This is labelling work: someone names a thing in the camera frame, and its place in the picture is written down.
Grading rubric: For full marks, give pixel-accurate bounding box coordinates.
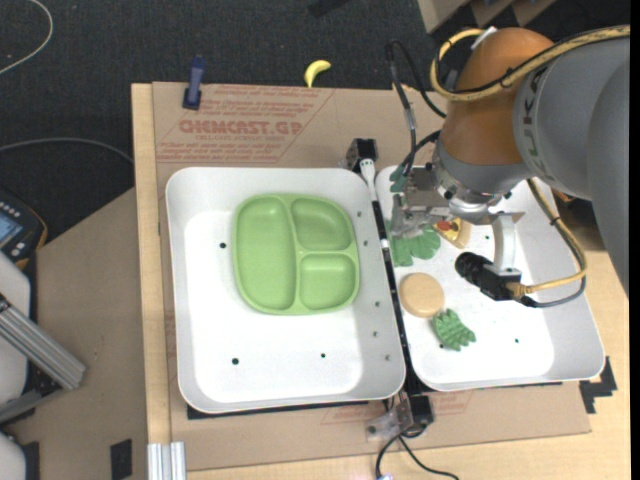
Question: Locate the white plastic tray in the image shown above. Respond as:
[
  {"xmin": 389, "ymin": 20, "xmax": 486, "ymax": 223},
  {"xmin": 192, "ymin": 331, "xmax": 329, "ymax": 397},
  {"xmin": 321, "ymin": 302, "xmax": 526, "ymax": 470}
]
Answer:
[
  {"xmin": 164, "ymin": 166, "xmax": 407, "ymax": 415},
  {"xmin": 374, "ymin": 164, "xmax": 607, "ymax": 393}
]

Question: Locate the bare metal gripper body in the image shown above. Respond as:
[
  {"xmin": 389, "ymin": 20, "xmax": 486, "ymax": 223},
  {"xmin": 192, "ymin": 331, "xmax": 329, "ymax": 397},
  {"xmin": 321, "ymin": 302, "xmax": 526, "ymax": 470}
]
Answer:
[{"xmin": 400, "ymin": 168, "xmax": 504, "ymax": 225}]

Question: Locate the green divided plate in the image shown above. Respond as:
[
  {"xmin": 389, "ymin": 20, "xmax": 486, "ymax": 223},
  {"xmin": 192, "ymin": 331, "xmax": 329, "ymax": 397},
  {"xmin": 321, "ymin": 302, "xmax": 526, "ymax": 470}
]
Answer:
[{"xmin": 231, "ymin": 193, "xmax": 362, "ymax": 317}]

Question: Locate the black block with thin wires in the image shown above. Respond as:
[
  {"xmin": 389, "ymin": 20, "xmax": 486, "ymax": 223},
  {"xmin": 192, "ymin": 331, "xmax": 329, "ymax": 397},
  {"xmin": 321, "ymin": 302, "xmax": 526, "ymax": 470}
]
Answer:
[
  {"xmin": 364, "ymin": 392, "xmax": 435, "ymax": 442},
  {"xmin": 341, "ymin": 137, "xmax": 379, "ymax": 172}
]

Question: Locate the yellow banana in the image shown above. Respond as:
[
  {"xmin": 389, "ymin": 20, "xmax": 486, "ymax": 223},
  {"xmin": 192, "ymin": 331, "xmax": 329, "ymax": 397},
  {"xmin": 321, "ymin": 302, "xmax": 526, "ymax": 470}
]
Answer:
[{"xmin": 304, "ymin": 59, "xmax": 333, "ymax": 90}]

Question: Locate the toy pizza slice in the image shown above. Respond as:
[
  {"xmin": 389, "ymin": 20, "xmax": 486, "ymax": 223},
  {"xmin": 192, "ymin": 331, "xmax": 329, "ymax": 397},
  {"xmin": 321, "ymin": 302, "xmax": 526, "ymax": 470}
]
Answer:
[{"xmin": 431, "ymin": 217, "xmax": 474, "ymax": 250}]

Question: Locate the brown cardboard board red print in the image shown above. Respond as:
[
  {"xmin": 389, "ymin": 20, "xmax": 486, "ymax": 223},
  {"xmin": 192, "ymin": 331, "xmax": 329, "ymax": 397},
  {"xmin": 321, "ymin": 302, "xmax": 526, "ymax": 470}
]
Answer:
[{"xmin": 151, "ymin": 81, "xmax": 594, "ymax": 472}]

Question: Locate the beige round biscuit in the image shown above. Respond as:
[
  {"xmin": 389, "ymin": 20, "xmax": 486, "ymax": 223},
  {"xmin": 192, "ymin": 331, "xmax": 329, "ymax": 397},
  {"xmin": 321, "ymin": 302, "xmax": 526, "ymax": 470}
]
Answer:
[{"xmin": 398, "ymin": 271, "xmax": 446, "ymax": 319}]

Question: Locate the thin black and white rod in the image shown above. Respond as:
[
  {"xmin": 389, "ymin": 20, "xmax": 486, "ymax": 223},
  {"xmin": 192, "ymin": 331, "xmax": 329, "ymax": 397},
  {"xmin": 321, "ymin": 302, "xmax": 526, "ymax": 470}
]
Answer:
[{"xmin": 358, "ymin": 159, "xmax": 417, "ymax": 400}]

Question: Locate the green ribbed toy vegetable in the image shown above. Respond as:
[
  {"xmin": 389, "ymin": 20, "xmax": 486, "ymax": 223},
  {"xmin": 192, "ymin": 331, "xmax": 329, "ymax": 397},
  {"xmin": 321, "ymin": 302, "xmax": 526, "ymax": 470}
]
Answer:
[{"xmin": 430, "ymin": 307, "xmax": 478, "ymax": 353}]

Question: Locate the black cylinder on white bracket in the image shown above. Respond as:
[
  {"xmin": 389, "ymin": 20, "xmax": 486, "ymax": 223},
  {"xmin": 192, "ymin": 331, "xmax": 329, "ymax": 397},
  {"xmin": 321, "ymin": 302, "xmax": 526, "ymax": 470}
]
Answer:
[{"xmin": 454, "ymin": 210, "xmax": 526, "ymax": 302}]

